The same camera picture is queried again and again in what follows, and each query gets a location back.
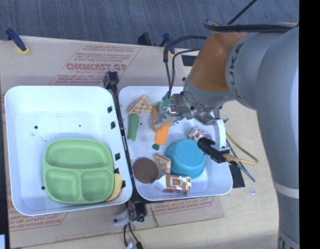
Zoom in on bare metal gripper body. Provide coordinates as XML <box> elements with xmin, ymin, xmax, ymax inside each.
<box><xmin>170</xmin><ymin>92</ymin><xmax>229</xmax><ymax>126</ymax></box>

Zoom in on orange carrot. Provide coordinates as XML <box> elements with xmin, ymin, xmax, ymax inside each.
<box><xmin>151</xmin><ymin>121</ymin><xmax>171</xmax><ymax>151</ymax></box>

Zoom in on toy pizza slice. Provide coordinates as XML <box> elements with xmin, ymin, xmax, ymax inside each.
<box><xmin>126</xmin><ymin>94</ymin><xmax>153</xmax><ymax>115</ymax></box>

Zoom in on white and orange small can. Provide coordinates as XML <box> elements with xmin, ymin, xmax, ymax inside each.
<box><xmin>188</xmin><ymin>126</ymin><xmax>212</xmax><ymax>143</ymax></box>

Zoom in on green toy cucumber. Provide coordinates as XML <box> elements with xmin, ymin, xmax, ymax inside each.
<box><xmin>127</xmin><ymin>114</ymin><xmax>140</xmax><ymax>142</ymax></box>

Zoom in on thin black and white rod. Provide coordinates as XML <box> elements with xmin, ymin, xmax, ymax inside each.
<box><xmin>110</xmin><ymin>83</ymin><xmax>137</xmax><ymax>205</ymax></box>

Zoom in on tan toy bread slice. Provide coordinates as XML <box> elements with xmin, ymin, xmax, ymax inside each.
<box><xmin>152</xmin><ymin>153</ymin><xmax>172</xmax><ymax>175</ymax></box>

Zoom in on blue bowl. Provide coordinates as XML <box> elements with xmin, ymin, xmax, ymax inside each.
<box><xmin>163</xmin><ymin>139</ymin><xmax>207</xmax><ymax>180</ymax></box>

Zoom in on brown round biscuit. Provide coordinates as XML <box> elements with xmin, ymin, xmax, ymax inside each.
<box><xmin>132</xmin><ymin>157</ymin><xmax>160</xmax><ymax>185</ymax></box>

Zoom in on white and orange carton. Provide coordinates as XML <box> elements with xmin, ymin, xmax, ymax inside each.
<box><xmin>151</xmin><ymin>174</ymin><xmax>193</xmax><ymax>194</ymax></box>

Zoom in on yellow round disc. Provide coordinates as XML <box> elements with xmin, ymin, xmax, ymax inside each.
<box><xmin>105</xmin><ymin>173</ymin><xmax>123</xmax><ymax>203</ymax></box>

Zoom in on white plastic tray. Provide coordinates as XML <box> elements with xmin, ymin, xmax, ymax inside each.
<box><xmin>118</xmin><ymin>86</ymin><xmax>234</xmax><ymax>202</ymax></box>
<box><xmin>4</xmin><ymin>85</ymin><xmax>133</xmax><ymax>217</ymax></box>

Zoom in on green divided plate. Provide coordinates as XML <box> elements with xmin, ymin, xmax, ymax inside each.
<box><xmin>43</xmin><ymin>137</ymin><xmax>116</xmax><ymax>205</ymax></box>

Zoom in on brown cardboard board red print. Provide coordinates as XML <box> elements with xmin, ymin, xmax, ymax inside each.
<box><xmin>0</xmin><ymin>35</ymin><xmax>226</xmax><ymax>249</ymax></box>

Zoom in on black cylinder on white bracket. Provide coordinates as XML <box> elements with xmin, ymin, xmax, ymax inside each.
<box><xmin>197</xmin><ymin>118</ymin><xmax>231</xmax><ymax>164</ymax></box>

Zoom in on black block with thin wires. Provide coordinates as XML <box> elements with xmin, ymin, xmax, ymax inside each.
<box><xmin>125</xmin><ymin>200</ymin><xmax>148</xmax><ymax>222</ymax></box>
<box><xmin>103</xmin><ymin>71</ymin><xmax>120</xmax><ymax>89</ymax></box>

